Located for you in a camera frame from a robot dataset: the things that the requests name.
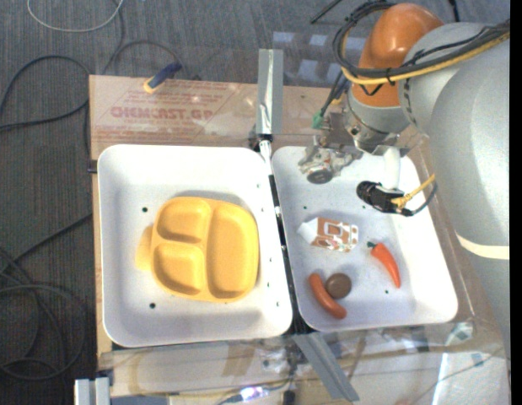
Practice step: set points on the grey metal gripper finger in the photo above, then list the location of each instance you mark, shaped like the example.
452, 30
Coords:
347, 158
308, 159

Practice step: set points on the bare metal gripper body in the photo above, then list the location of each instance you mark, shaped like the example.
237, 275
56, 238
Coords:
344, 132

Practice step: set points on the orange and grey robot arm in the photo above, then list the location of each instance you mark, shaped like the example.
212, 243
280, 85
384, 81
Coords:
463, 112

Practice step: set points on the red and white small can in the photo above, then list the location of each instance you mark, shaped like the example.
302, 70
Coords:
320, 177

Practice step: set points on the orange carrot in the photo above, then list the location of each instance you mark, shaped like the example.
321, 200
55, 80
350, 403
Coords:
387, 260

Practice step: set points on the yellow divided plate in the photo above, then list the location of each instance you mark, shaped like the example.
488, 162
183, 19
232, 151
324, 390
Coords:
231, 247

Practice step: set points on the brown round biscuit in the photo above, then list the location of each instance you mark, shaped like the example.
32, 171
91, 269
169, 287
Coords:
339, 285

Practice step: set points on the red sausage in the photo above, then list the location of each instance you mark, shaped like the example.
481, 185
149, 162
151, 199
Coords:
321, 300

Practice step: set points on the white plastic tray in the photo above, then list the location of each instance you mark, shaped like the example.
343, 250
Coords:
130, 243
387, 306

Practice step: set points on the brown cardboard board red print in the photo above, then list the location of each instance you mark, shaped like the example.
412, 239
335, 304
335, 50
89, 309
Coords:
159, 114

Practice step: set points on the black cylinder on white bracket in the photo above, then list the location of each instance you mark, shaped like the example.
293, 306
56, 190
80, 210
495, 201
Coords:
388, 198

